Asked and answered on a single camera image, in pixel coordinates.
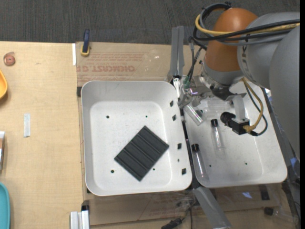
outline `teal bowl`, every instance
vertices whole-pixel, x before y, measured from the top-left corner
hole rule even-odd
[[[7,188],[0,182],[0,229],[10,229],[10,197]]]

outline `dark floor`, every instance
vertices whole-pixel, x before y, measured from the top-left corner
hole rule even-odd
[[[300,0],[0,0],[0,41],[171,43],[171,29],[191,35],[202,6],[230,1],[256,15],[300,11]],[[212,27],[213,20],[207,22]]]

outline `clear tube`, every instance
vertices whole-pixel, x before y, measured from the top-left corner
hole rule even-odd
[[[207,181],[209,177],[198,144],[192,145],[192,155],[197,179]]]
[[[285,211],[281,208],[270,208],[265,207],[264,213],[268,216],[271,216],[274,220],[279,223],[289,223],[296,225],[299,222],[299,218],[296,215],[292,215],[291,212]]]
[[[216,155],[220,158],[225,158],[225,146],[218,127],[217,119],[211,120],[211,138]]]
[[[192,106],[192,103],[185,106],[183,110],[194,120],[196,125],[200,125],[206,120],[205,112],[201,111],[198,107]]]

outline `brown round object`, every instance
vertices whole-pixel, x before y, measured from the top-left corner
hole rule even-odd
[[[231,8],[223,12],[216,21],[213,31],[240,31],[257,18],[252,12]],[[210,41],[205,54],[206,65],[215,71],[231,72],[240,70],[237,61],[237,46]]]
[[[7,65],[7,66],[11,66],[15,63],[15,57],[13,55],[7,55],[5,56],[4,58],[4,63]]]

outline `white plastic tray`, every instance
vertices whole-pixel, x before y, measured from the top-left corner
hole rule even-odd
[[[167,82],[92,81],[82,87],[85,180],[91,193],[112,196],[189,187],[192,173],[177,101],[175,88]],[[114,158],[144,125],[169,148],[139,182]]]
[[[202,100],[198,106],[207,111],[207,120],[200,126],[185,114],[186,128],[190,144],[199,144],[204,166],[208,173],[208,180],[200,178],[198,181],[205,187],[231,187],[240,185],[278,183],[285,180],[287,168],[276,138],[275,130],[264,100],[262,90],[249,83],[264,104],[264,115],[268,121],[267,131],[258,137],[248,134],[238,135],[231,128],[220,121],[220,115],[224,111],[235,114],[234,108],[218,98]],[[231,88],[233,93],[246,93],[243,83],[237,83]],[[248,95],[244,97],[246,117],[250,124],[257,120],[257,109]],[[217,119],[219,129],[225,144],[225,158],[217,156],[212,146],[211,119]],[[255,129],[256,132],[264,128],[263,119]]]

